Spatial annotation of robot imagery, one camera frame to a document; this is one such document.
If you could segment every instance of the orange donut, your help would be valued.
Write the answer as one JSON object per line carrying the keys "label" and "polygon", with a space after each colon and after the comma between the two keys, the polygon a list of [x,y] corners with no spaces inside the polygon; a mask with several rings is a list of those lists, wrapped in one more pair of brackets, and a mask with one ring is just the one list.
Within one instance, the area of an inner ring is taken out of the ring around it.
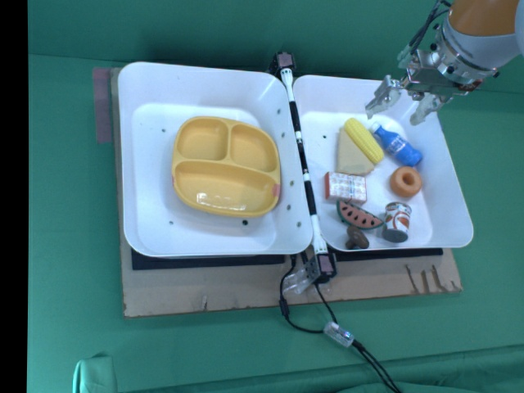
{"label": "orange donut", "polygon": [[390,177],[391,190],[400,197],[412,197],[422,187],[420,174],[412,167],[399,167]]}

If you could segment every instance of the bottle label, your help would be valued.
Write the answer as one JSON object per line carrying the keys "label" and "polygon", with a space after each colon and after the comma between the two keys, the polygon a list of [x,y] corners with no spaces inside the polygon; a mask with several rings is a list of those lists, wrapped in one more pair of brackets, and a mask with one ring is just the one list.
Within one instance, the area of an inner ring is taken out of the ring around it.
{"label": "bottle label", "polygon": [[393,138],[389,146],[387,146],[386,151],[394,156],[404,147],[406,147],[406,141],[400,135],[398,135]]}

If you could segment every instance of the yellow corn cob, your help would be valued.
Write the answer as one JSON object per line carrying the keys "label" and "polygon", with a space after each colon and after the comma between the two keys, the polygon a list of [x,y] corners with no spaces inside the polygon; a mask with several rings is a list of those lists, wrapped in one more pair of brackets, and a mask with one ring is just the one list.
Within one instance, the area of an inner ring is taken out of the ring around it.
{"label": "yellow corn cob", "polygon": [[344,129],[357,147],[375,165],[384,158],[384,151],[378,145],[375,137],[355,118],[349,118],[344,124]]}

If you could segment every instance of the tin can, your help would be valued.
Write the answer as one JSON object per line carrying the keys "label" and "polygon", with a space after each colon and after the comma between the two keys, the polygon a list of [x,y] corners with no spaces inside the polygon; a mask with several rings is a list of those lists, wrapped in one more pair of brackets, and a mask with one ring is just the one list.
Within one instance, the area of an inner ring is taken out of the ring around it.
{"label": "tin can", "polygon": [[411,207],[402,202],[390,202],[386,206],[386,219],[382,236],[389,242],[408,240]]}

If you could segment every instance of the blue bottle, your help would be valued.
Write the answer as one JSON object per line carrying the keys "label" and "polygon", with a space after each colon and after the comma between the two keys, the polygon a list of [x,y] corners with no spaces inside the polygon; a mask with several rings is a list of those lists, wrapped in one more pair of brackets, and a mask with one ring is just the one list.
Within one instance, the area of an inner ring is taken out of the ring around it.
{"label": "blue bottle", "polygon": [[370,131],[378,137],[382,148],[403,165],[413,167],[422,159],[419,150],[413,148],[398,133],[386,131],[378,122],[373,123]]}

